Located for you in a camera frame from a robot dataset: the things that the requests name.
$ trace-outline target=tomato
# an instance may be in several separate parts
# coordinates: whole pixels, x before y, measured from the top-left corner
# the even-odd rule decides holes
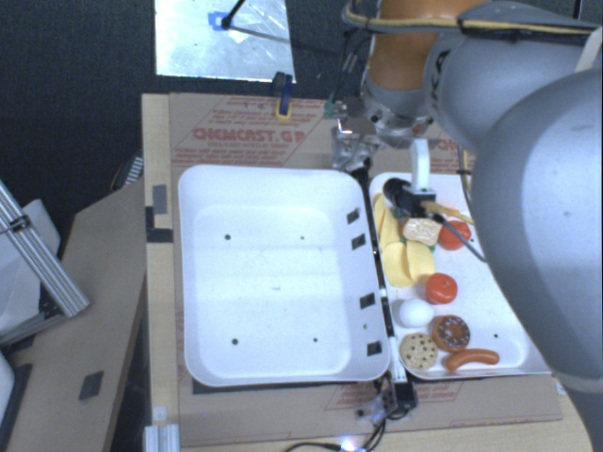
[[[466,222],[462,221],[449,221],[449,223],[458,231],[464,239],[471,237],[471,230]],[[457,250],[463,247],[463,241],[461,241],[450,229],[446,226],[442,226],[440,235],[437,242],[445,250]]]
[[[433,273],[425,282],[425,298],[429,303],[446,304],[456,298],[459,286],[445,273]]]

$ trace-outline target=chocolate donut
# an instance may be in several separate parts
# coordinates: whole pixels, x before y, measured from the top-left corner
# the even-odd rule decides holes
[[[454,353],[467,348],[471,332],[459,316],[437,316],[433,321],[432,337],[438,348]]]

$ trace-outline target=white egg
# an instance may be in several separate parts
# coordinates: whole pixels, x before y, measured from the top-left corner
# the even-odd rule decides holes
[[[424,299],[406,299],[399,307],[399,321],[406,328],[424,327],[433,315],[433,307]]]

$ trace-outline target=sausage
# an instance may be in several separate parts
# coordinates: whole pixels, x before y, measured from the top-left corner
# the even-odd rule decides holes
[[[496,365],[500,360],[500,356],[493,350],[484,348],[468,348],[463,351],[452,353],[446,359],[446,368],[450,371],[456,370],[459,366],[466,363],[479,362],[489,365]]]

